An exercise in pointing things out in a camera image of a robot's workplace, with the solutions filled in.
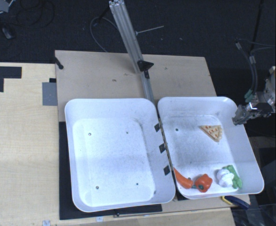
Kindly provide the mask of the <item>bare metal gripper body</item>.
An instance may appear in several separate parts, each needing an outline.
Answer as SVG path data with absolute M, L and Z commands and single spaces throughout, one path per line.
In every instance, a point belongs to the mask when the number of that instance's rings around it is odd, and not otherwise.
M 269 117 L 276 112 L 276 79 L 270 75 L 265 80 L 263 91 L 254 94 L 252 100 L 247 104 L 247 110 L 251 118 Z

